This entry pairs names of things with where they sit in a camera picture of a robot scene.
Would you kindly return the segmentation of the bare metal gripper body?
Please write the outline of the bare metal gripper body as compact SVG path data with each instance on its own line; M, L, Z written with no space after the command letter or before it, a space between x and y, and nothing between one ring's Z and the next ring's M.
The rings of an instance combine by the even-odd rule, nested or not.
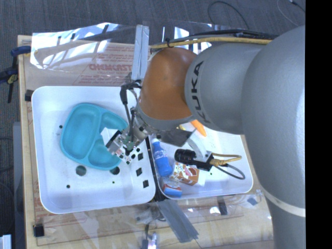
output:
M124 154L128 156L148 136L149 133L143 127L128 126L126 129L119 131L118 136L114 140L120 140L123 142L123 148L125 150Z

